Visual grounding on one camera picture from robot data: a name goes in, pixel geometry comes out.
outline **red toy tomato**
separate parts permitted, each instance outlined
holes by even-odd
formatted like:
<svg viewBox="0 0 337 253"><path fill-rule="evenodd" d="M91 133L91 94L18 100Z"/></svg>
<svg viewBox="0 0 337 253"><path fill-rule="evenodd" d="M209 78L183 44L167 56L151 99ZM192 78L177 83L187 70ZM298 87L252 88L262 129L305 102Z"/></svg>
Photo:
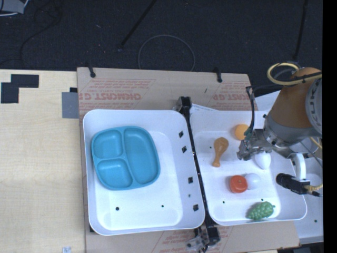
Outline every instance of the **red toy tomato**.
<svg viewBox="0 0 337 253"><path fill-rule="evenodd" d="M230 188L233 193L242 193L247 190L248 184L246 178L241 175L231 177Z"/></svg>

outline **light wood surface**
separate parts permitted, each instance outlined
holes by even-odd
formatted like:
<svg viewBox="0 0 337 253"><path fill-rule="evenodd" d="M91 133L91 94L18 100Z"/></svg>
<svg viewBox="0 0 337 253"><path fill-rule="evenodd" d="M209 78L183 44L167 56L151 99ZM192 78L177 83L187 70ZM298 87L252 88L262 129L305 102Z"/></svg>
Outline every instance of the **light wood surface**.
<svg viewBox="0 0 337 253"><path fill-rule="evenodd" d="M0 70L0 81L11 74L39 74L39 88L0 104L1 252L85 252L79 122L62 118L76 72Z"/></svg>

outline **black tape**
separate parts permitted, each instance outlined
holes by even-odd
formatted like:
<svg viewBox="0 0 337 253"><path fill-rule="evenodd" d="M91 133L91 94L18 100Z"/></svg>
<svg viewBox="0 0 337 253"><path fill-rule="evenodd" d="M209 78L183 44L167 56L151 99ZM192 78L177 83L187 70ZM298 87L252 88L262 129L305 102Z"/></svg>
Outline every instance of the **black tape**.
<svg viewBox="0 0 337 253"><path fill-rule="evenodd" d="M38 88L39 75L12 74L11 82L1 83L1 103L19 103L19 88Z"/></svg>

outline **white tray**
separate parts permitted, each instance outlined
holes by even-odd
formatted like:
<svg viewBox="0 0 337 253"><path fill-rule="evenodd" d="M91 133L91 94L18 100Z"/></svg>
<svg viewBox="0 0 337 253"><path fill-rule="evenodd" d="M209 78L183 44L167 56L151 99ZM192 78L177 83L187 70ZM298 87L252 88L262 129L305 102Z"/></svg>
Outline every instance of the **white tray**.
<svg viewBox="0 0 337 253"><path fill-rule="evenodd" d="M254 128L263 128L264 114L267 113L255 112ZM238 124L250 125L251 117L250 111L197 111L191 115L195 149L210 216L224 226L302 219L307 211L304 197L281 187L275 180L279 173L295 176L289 159L272 152L270 168L263 170L253 160L237 158L240 141L235 137L234 129ZM229 147L221 156L221 166L216 168L212 166L215 158L213 143L219 137L228 139ZM248 173L258 174L262 179L261 186L243 193L232 193L230 177ZM261 201L275 205L273 215L261 221L247 219L247 211Z"/></svg>
<svg viewBox="0 0 337 253"><path fill-rule="evenodd" d="M130 125L151 135L161 172L151 185L109 190L95 172L91 140L102 130ZM85 115L83 129L89 221L98 234L193 229L203 223L205 210L183 115L170 110L93 110Z"/></svg>

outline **white egg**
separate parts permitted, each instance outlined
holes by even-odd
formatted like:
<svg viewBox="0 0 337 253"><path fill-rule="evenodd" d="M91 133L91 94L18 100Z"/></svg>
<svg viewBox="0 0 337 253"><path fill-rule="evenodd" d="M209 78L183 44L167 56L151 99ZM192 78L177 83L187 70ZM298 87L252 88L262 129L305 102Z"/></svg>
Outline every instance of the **white egg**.
<svg viewBox="0 0 337 253"><path fill-rule="evenodd" d="M270 153L266 153L266 152L255 154L253 156L253 160L263 170L268 169L272 161L270 157Z"/></svg>
<svg viewBox="0 0 337 253"><path fill-rule="evenodd" d="M255 189L258 188L261 184L261 177L258 176L256 173L248 173L245 176L248 189Z"/></svg>

